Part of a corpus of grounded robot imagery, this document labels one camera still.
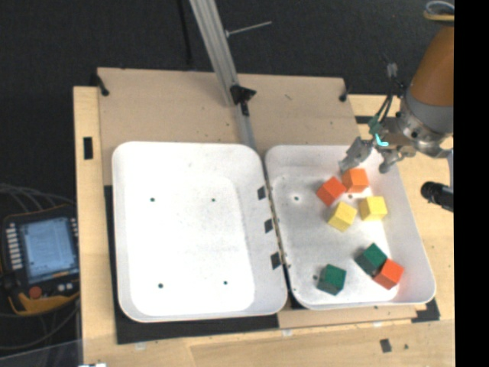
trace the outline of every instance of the robotic arm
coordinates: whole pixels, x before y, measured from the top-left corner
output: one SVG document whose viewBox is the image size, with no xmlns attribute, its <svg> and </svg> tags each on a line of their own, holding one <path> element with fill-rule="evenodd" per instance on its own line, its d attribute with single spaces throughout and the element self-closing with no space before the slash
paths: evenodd
<svg viewBox="0 0 489 367">
<path fill-rule="evenodd" d="M 440 144 L 453 135 L 455 8 L 445 2 L 429 2 L 424 17 L 442 26 L 428 46 L 410 85 L 405 88 L 397 80 L 396 64 L 387 65 L 393 88 L 368 123 L 372 139 L 357 137 L 339 167 L 342 173 L 357 167 L 374 148 L 384 159 L 379 166 L 381 173 L 387 173 L 395 163 L 413 157 L 416 152 L 431 158 L 447 158 L 450 187 L 427 182 L 421 194 L 430 203 L 453 212 L 453 148 L 443 149 Z M 387 117 L 396 91 L 394 87 L 399 91 L 400 110 L 395 117 Z"/>
</svg>

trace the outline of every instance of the green cube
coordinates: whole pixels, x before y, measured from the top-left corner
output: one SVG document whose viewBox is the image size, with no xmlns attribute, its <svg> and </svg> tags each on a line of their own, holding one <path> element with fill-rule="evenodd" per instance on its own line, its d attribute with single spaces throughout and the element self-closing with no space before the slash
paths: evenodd
<svg viewBox="0 0 489 367">
<path fill-rule="evenodd" d="M 318 289 L 331 295 L 336 295 L 343 289 L 345 284 L 346 271 L 327 264 L 319 275 Z"/>
<path fill-rule="evenodd" d="M 366 274 L 375 276 L 386 259 L 387 256 L 384 252 L 375 243 L 372 243 L 355 259 L 355 262 L 360 265 Z"/>
</svg>

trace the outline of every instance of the wooden table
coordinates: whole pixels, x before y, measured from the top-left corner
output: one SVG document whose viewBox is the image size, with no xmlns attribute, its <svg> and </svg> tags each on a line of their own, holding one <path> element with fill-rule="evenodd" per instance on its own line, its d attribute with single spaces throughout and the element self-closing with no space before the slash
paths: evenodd
<svg viewBox="0 0 489 367">
<path fill-rule="evenodd" d="M 453 213 L 419 192 L 428 180 L 449 183 L 448 163 L 418 154 L 398 164 L 432 266 L 437 290 L 429 306 L 388 306 L 278 313 L 279 328 L 251 333 L 117 344 L 109 268 L 104 185 L 110 157 L 131 140 L 239 142 L 213 73 L 98 71 L 109 96 L 75 87 L 76 183 L 79 218 L 83 355 L 85 363 L 133 365 L 454 365 Z M 355 116 L 373 115 L 383 96 L 349 96 L 341 78 L 239 75 L 257 90 L 251 125 L 260 155 L 277 144 L 350 145 L 366 136 Z M 392 112 L 398 110 L 394 103 Z M 92 144 L 92 156 L 86 145 Z M 439 319 L 418 319 L 438 307 Z M 388 343 L 390 351 L 382 345 Z"/>
</svg>

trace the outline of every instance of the screen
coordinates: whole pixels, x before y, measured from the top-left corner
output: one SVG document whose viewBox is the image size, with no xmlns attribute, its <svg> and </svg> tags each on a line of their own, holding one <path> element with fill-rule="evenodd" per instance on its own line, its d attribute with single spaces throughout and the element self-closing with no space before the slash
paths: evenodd
<svg viewBox="0 0 489 367">
<path fill-rule="evenodd" d="M 78 271 L 70 221 L 66 217 L 25 223 L 20 231 L 24 236 L 29 283 L 46 280 L 61 271 Z"/>
</svg>

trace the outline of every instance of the orange cube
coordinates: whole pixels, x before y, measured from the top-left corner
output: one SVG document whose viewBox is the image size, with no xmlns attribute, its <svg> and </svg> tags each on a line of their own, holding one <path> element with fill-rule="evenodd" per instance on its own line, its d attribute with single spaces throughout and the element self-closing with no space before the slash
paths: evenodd
<svg viewBox="0 0 489 367">
<path fill-rule="evenodd" d="M 399 284 L 400 277 L 404 272 L 404 268 L 395 261 L 388 258 L 381 271 L 374 276 L 374 280 L 382 287 L 390 290 L 394 285 Z"/>
<path fill-rule="evenodd" d="M 364 168 L 351 168 L 345 171 L 342 175 L 342 182 L 348 193 L 361 193 L 370 184 Z"/>
<path fill-rule="evenodd" d="M 331 206 L 333 202 L 340 197 L 346 191 L 346 186 L 340 182 L 336 177 L 329 178 L 321 187 L 316 191 L 317 197 L 319 197 L 324 204 Z"/>
</svg>

